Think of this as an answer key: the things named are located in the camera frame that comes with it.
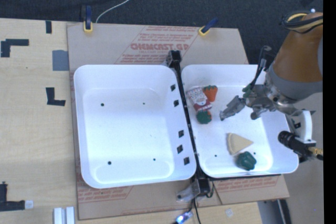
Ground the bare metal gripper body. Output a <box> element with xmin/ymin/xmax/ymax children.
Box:
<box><xmin>244</xmin><ymin>78</ymin><xmax>303</xmax><ymax>116</ymax></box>

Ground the orange carrot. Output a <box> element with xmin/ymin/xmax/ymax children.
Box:
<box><xmin>203</xmin><ymin>84</ymin><xmax>219</xmax><ymax>103</ymax></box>

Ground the green broccoli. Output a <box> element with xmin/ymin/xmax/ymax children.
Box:
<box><xmin>196</xmin><ymin>110</ymin><xmax>213</xmax><ymax>125</ymax></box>

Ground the white plastic tray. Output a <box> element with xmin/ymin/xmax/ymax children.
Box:
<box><xmin>73</xmin><ymin>64</ymin><xmax>198</xmax><ymax>189</ymax></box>
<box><xmin>180</xmin><ymin>64</ymin><xmax>300</xmax><ymax>179</ymax></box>

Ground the red and white carton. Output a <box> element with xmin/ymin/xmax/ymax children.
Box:
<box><xmin>185</xmin><ymin>86</ymin><xmax>213</xmax><ymax>114</ymax></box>

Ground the beige pizza slice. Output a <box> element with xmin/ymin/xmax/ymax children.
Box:
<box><xmin>226</xmin><ymin>132</ymin><xmax>254</xmax><ymax>156</ymax></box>

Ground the thin black rod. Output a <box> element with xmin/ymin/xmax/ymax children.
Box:
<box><xmin>175</xmin><ymin>67</ymin><xmax>203</xmax><ymax>179</ymax></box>

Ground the green bell pepper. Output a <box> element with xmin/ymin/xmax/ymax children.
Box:
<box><xmin>235</xmin><ymin>151</ymin><xmax>258</xmax><ymax>172</ymax></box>

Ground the brown cardboard board red print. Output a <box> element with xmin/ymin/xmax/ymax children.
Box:
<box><xmin>66</xmin><ymin>23</ymin><xmax>291</xmax><ymax>221</ymax></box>

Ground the black cylinder on white bracket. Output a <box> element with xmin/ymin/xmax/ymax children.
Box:
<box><xmin>277</xmin><ymin>109</ymin><xmax>324</xmax><ymax>164</ymax></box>

